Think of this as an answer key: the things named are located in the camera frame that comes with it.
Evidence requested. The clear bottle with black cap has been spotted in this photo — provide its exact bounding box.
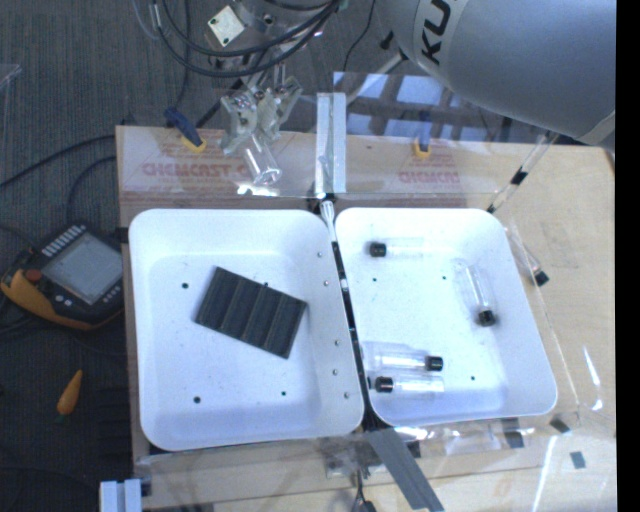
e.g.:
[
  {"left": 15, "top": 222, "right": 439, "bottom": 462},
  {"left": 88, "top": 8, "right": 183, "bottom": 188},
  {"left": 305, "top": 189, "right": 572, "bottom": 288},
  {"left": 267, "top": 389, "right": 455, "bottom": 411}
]
[
  {"left": 373, "top": 374, "right": 447, "bottom": 397},
  {"left": 453, "top": 258, "right": 498, "bottom": 328},
  {"left": 510, "top": 230, "right": 551, "bottom": 288},
  {"left": 368, "top": 236, "right": 426, "bottom": 259},
  {"left": 361, "top": 341, "right": 446, "bottom": 373}
]

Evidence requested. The brown cardboard board red print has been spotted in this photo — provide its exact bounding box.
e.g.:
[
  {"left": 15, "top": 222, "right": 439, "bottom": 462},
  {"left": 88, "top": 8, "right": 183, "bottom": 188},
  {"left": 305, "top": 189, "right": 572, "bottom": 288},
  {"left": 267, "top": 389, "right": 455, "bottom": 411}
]
[{"left": 115, "top": 124, "right": 551, "bottom": 509}]

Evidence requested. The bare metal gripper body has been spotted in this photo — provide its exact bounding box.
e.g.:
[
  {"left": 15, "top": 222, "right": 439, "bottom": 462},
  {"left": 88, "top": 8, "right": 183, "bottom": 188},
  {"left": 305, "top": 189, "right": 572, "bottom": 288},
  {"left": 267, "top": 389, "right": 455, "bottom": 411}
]
[{"left": 206, "top": 0, "right": 342, "bottom": 87}]

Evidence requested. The black ribbed rectangular holder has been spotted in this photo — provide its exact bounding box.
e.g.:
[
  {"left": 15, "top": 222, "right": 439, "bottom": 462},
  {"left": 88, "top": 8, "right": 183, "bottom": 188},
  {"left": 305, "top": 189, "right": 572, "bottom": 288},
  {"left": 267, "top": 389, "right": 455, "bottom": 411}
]
[{"left": 193, "top": 265, "right": 309, "bottom": 360}]

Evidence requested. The white plastic tray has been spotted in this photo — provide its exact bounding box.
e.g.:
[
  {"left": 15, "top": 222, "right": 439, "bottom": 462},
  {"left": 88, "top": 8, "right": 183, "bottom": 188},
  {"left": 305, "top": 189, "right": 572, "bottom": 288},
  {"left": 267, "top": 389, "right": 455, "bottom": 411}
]
[
  {"left": 333, "top": 206, "right": 559, "bottom": 429},
  {"left": 128, "top": 208, "right": 365, "bottom": 453}
]

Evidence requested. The orange carrot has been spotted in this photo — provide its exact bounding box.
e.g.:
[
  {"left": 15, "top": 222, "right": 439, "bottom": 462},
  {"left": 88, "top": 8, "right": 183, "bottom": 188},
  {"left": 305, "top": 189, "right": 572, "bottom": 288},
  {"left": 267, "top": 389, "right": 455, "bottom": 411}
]
[{"left": 55, "top": 368, "right": 85, "bottom": 424}]

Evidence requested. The clear plastic bottle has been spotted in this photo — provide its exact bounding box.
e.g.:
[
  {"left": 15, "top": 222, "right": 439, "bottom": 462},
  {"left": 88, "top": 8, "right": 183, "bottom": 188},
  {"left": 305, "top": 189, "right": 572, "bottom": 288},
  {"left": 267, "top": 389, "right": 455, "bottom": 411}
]
[{"left": 243, "top": 143, "right": 283, "bottom": 189}]

